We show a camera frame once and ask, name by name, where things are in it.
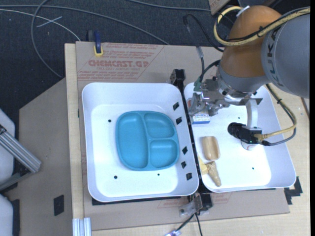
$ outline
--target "yellow cable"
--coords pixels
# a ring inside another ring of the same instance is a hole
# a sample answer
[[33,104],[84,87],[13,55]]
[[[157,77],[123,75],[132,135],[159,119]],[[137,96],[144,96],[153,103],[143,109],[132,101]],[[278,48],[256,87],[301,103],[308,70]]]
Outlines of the yellow cable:
[[[273,91],[273,89],[270,87],[270,85],[267,84],[267,88],[270,90],[270,92],[275,97],[275,99],[279,101],[279,97]],[[282,134],[282,133],[286,133],[286,132],[289,132],[289,131],[293,130],[294,128],[296,128],[297,121],[296,121],[296,117],[295,117],[294,113],[282,101],[281,101],[280,104],[282,105],[283,108],[285,108],[291,114],[291,116],[293,118],[293,125],[291,127],[289,127],[289,128],[286,128],[286,129],[283,129],[283,130],[279,130],[279,131],[276,131],[276,132],[273,132],[273,133],[269,133],[269,134],[254,134],[254,136],[257,137],[258,140],[262,141],[262,140],[265,140],[265,139],[267,139],[267,138],[269,138],[271,136],[275,136],[275,135],[279,135],[279,134]]]
[[299,16],[302,16],[304,14],[308,14],[311,12],[311,8],[308,7],[308,8],[304,8],[304,9],[301,9],[301,10],[298,10],[298,11],[295,11],[293,12],[292,14],[289,14],[277,21],[274,21],[273,23],[271,23],[269,26],[267,26],[266,28],[264,28],[263,30],[259,31],[256,35],[252,36],[252,37],[249,37],[249,38],[246,38],[244,40],[236,40],[236,41],[226,41],[226,40],[223,40],[220,38],[220,36],[218,35],[218,32],[217,32],[217,25],[219,24],[219,22],[221,21],[221,19],[223,18],[223,16],[225,14],[227,14],[228,12],[232,11],[232,10],[241,10],[243,9],[242,7],[238,7],[238,6],[233,6],[233,7],[230,7],[226,10],[224,10],[219,16],[218,16],[218,19],[217,19],[217,23],[215,24],[214,26],[214,36],[216,38],[216,40],[222,44],[222,45],[225,45],[225,46],[239,46],[239,45],[244,45],[244,44],[247,44],[255,39],[258,39],[260,37],[262,37],[263,35],[265,35],[267,32],[275,29],[276,27],[284,24],[285,22],[293,19],[293,18],[296,18],[296,17],[299,17]]

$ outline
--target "black cable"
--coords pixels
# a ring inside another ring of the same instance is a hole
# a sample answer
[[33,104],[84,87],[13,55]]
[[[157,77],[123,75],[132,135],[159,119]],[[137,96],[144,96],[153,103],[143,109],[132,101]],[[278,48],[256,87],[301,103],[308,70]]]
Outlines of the black cable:
[[[286,114],[289,116],[289,118],[291,119],[292,123],[293,123],[293,124],[296,124],[296,121],[295,121],[295,119],[294,119],[292,113],[291,113],[290,110],[282,103],[282,100],[277,97],[277,95],[276,95],[276,94],[274,93],[274,91],[271,89],[270,85],[269,85],[269,84],[266,84],[266,87],[267,87],[268,90],[270,91],[271,95],[276,99],[277,103],[283,108],[283,110],[284,110],[284,111],[286,112]],[[296,128],[293,129],[293,134],[292,134],[290,137],[286,138],[286,139],[283,139],[283,140],[281,140],[281,141],[274,142],[274,143],[270,143],[270,142],[268,142],[268,141],[266,141],[266,140],[263,140],[263,141],[261,142],[261,144],[264,145],[264,146],[274,146],[274,145],[282,144],[282,143],[285,143],[285,142],[291,140],[291,139],[295,136],[295,134],[296,134]]]
[[200,76],[200,82],[202,82],[203,75],[205,74],[205,61],[203,60],[203,57],[201,57],[200,59],[201,59],[201,75],[202,75]]
[[208,42],[215,48],[217,49],[218,51],[220,52],[223,52],[222,49],[220,49],[212,40],[211,38],[209,37],[209,35],[207,34],[207,31],[204,29],[202,23],[192,14],[187,14],[183,17],[183,22],[184,22],[184,25],[187,27],[189,33],[191,34],[190,32],[190,29],[189,29],[189,23],[188,23],[188,17],[192,17],[196,22],[197,24],[199,25],[199,27],[201,28],[203,34],[205,35],[206,39],[208,40]]
[[218,66],[220,63],[221,59],[216,60],[214,62],[212,62],[210,65],[207,66],[207,68],[203,71],[203,73],[201,73],[200,78],[203,79],[203,76],[205,75],[205,73],[213,66]]
[[[269,27],[270,25],[272,25],[272,24],[278,22],[278,21],[281,20],[283,17],[286,17],[286,16],[288,16],[288,15],[290,15],[290,14],[293,14],[293,13],[295,13],[296,11],[299,11],[299,10],[301,10],[301,8],[292,10],[292,11],[290,11],[290,12],[288,12],[288,13],[282,15],[280,18],[276,19],[275,21],[272,21],[271,23],[269,23],[269,24],[266,25],[265,27],[261,27],[259,30],[252,32],[251,34],[248,34],[248,35],[243,36],[243,37],[226,39],[225,41],[227,41],[227,42],[235,42],[235,41],[239,41],[239,40],[246,40],[246,39],[249,39],[249,38],[251,38],[251,37],[253,37],[253,36],[255,36],[255,35],[257,35],[258,37],[261,37],[261,36],[259,36],[259,33],[262,32],[263,30],[265,30],[267,27]],[[219,18],[217,18],[217,20],[215,21],[215,27],[216,27],[217,31],[218,31],[218,25],[219,25],[218,19],[219,19]]]
[[227,19],[232,24],[232,26],[234,25],[234,22],[229,17],[227,17],[226,15],[223,15],[222,13],[217,13],[217,14],[221,15],[223,18]]
[[197,219],[197,222],[198,222],[198,228],[199,228],[200,236],[202,236],[201,225],[200,225],[200,221],[199,221],[199,218],[198,218],[198,214],[195,213],[195,215],[196,215],[196,219]]
[[192,216],[190,216],[183,224],[181,224],[181,225],[179,226],[179,228],[176,229],[176,231],[179,231],[181,228],[183,228],[194,216],[195,216],[195,214],[193,214]]

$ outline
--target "label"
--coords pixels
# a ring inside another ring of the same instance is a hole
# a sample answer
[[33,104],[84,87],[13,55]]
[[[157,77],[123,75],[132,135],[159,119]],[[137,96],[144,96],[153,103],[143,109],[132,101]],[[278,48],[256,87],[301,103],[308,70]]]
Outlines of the label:
[[274,83],[275,85],[278,85],[279,88],[283,88],[284,85],[280,79],[279,73],[276,69],[276,59],[275,59],[275,41],[277,38],[277,33],[281,29],[280,27],[277,27],[274,29],[271,34],[267,36],[268,40],[268,46],[266,46],[265,53],[267,58],[267,64],[265,69],[265,73],[267,74],[268,78]]
[[102,57],[93,55],[77,68],[78,81],[135,82],[164,48],[123,43],[103,43],[102,47]]
[[188,203],[187,198],[165,199],[161,200],[158,208],[181,207]]
[[213,204],[227,204],[231,195],[232,192],[211,193],[211,200]]

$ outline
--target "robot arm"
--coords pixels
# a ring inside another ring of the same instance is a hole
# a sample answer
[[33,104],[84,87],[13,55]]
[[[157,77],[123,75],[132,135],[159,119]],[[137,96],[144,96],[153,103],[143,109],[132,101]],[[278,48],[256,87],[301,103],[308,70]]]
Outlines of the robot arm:
[[[231,7],[226,11],[233,9],[242,8]],[[258,105],[261,100],[251,96],[269,83],[288,93],[309,98],[310,8],[282,16],[266,6],[252,6],[238,15],[229,40],[219,37],[216,26],[214,33],[225,49],[221,60],[215,62],[218,67],[216,76],[200,84],[196,81],[195,91],[200,93],[194,93],[189,114],[202,108],[213,116],[230,104],[246,105],[250,119],[253,109],[248,106],[255,104],[249,104],[249,101],[256,100]],[[282,107],[293,121],[294,135],[294,115],[285,105]],[[242,142],[270,145],[263,141],[268,136],[262,135],[261,130],[253,130],[249,124],[231,123],[228,131]]]

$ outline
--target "metal bracket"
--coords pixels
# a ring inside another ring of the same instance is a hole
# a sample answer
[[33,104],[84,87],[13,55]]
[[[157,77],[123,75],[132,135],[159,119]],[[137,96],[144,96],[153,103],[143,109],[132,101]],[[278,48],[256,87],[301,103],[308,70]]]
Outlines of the metal bracket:
[[245,106],[247,102],[256,101],[257,105],[261,102],[261,98],[231,98],[226,97],[226,91],[220,92],[216,80],[206,80],[200,88],[201,93],[194,93],[189,107],[189,114],[192,116],[203,109],[208,110],[209,116],[218,114],[221,108],[227,108],[230,105]]
[[201,196],[195,197],[188,204],[179,207],[179,216],[186,217],[199,212],[202,209],[202,200]]
[[72,235],[73,236],[92,236],[91,218],[72,220]]
[[29,174],[39,171],[41,161],[31,154],[26,148],[24,148],[13,136],[7,132],[7,130],[2,125],[0,125],[0,146],[4,147],[29,171],[24,175],[16,173],[8,178],[5,182],[0,183],[0,191],[15,184],[17,181],[25,178]]

